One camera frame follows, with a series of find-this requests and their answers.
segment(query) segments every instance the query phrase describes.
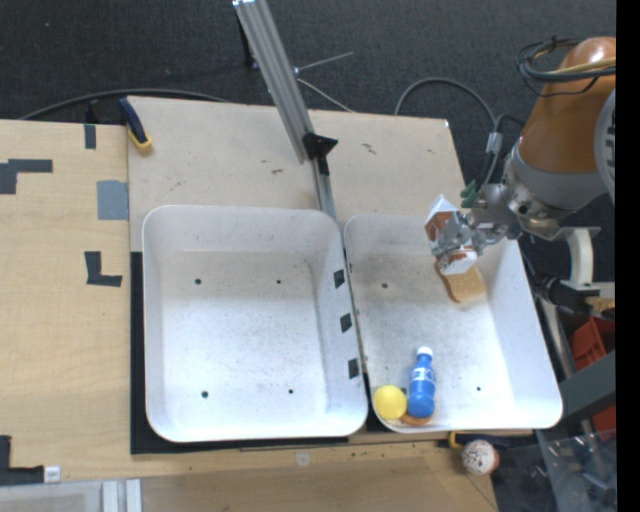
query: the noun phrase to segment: yellow ball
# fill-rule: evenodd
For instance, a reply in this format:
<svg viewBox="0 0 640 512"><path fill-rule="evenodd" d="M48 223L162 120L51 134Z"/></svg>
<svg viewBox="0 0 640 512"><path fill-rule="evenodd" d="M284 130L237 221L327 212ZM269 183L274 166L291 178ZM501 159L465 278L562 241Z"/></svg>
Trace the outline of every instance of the yellow ball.
<svg viewBox="0 0 640 512"><path fill-rule="evenodd" d="M407 412L407 397L397 386L387 384L376 389L373 407L384 420L397 420Z"/></svg>

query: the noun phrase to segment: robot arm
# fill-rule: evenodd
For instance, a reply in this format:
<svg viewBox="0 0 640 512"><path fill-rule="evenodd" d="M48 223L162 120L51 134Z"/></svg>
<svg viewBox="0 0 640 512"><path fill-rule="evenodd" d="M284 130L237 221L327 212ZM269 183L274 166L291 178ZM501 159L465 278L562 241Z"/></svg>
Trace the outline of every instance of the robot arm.
<svg viewBox="0 0 640 512"><path fill-rule="evenodd" d="M533 70L536 57L562 46L572 48L555 71ZM607 192L615 204L615 53L610 37L553 39L521 53L518 65L525 77L547 83L501 175L492 176L490 167L479 183L462 191L462 207L470 211L463 214L442 197L432 206L426 230L442 274L462 273L487 245L528 232L569 242L575 271L563 287L576 291L591 285L590 238L587 247L576 233L588 229L593 236L599 228L560 227L560 222ZM558 288L560 280L545 279L540 286L547 294Z"/></svg>

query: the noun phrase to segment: bottle label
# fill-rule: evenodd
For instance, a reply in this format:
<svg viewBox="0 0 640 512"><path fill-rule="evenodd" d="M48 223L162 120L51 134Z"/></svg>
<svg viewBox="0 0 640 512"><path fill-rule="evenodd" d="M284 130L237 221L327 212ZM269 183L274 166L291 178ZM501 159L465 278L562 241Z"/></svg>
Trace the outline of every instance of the bottle label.
<svg viewBox="0 0 640 512"><path fill-rule="evenodd" d="M429 382L436 382L436 372L433 368L416 368L411 372L411 380L426 380Z"/></svg>

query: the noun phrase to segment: blue bottle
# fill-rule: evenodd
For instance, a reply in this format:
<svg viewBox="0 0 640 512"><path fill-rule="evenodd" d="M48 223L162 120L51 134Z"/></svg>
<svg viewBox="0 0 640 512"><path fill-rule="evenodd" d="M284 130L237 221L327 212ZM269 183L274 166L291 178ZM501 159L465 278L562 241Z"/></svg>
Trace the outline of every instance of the blue bottle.
<svg viewBox="0 0 640 512"><path fill-rule="evenodd" d="M436 375L431 368L433 351L420 347L416 354L417 363L411 371L407 412L414 418L428 418L435 409Z"/></svg>

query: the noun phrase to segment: bottle cap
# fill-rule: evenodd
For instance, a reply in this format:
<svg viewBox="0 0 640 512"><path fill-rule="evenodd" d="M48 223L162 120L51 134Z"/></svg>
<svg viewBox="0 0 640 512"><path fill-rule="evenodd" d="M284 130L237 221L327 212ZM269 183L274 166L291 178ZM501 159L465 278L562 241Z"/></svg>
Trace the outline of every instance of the bottle cap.
<svg viewBox="0 0 640 512"><path fill-rule="evenodd" d="M420 355L423 355L423 354L426 354L426 355L428 355L428 356L433 357L433 350L431 350L429 347L420 347L420 348L418 349L418 351L417 351L417 354L418 354L419 356L420 356Z"/></svg>

